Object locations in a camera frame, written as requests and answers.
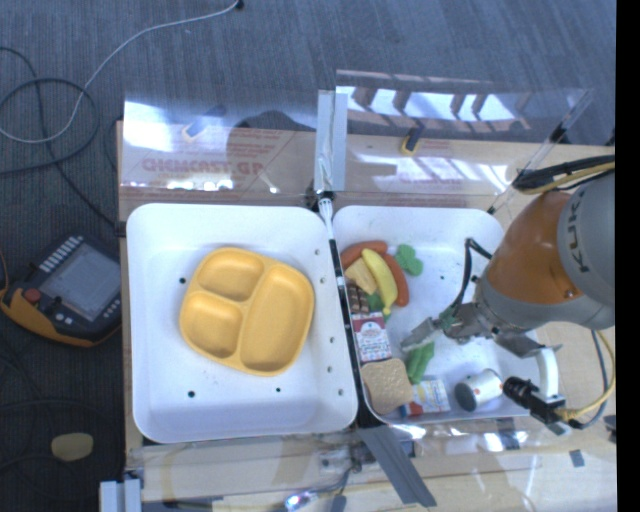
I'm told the yellow banana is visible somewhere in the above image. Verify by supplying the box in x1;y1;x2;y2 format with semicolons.
360;247;399;317

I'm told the orange sausage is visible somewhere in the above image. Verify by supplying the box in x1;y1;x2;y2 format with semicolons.
383;253;411;308

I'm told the black cylinder on white bracket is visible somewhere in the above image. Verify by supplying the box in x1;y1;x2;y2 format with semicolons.
501;345;569;426

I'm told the white can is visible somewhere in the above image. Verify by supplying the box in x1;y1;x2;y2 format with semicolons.
453;368;504;414

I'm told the yellow divided plate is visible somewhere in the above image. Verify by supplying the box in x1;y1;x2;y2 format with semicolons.
178;245;317;378

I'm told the thin black and white rod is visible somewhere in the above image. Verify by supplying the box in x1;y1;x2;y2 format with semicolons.
317;197;366;391

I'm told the pale yellow oval object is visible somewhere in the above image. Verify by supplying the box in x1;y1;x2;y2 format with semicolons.
50;431;95;463

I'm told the brown bread slice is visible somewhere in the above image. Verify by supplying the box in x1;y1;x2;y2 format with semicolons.
360;357;415;416

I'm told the white plastic tray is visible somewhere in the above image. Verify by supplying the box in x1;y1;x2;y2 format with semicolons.
331;204;545;427
125;201;360;445

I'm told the green broccoli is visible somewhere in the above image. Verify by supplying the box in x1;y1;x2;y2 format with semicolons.
394;243;425;277

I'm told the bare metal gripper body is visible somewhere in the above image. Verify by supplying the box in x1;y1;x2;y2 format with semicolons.
438;300;502;343

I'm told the brown chocolate biscuit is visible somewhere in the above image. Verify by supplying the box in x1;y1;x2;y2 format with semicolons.
345;283;372;316

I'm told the red and white carton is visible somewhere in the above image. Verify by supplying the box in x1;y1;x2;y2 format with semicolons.
350;311;394;364

